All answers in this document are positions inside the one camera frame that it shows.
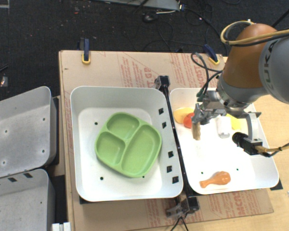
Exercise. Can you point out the red tomato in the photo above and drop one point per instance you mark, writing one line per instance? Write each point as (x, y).
(187, 121)

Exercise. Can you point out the orange chicken drumstick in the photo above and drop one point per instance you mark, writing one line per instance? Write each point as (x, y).
(218, 179)

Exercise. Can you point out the yellow block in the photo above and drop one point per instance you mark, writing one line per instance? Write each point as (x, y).
(237, 123)

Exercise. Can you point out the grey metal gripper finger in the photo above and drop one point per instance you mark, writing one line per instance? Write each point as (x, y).
(197, 113)
(206, 119)

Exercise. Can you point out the beige bread stick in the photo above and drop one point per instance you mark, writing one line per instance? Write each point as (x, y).
(196, 132)

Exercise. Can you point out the black computer mouse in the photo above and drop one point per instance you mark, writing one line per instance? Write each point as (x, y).
(149, 16)

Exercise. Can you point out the brown cardboard board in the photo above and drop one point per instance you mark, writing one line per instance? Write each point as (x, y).
(125, 66)

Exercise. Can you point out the green divided plate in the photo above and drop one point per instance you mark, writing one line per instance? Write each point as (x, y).
(132, 150)

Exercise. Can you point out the black cylinder on white bracket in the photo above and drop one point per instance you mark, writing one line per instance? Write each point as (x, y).
(246, 143)

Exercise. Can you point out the white plastic tray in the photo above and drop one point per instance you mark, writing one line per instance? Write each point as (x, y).
(21, 133)
(19, 206)
(219, 157)
(86, 153)

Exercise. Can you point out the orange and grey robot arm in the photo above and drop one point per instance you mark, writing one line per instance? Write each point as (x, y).
(248, 64)

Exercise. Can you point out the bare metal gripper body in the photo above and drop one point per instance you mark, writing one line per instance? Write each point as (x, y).
(213, 102)

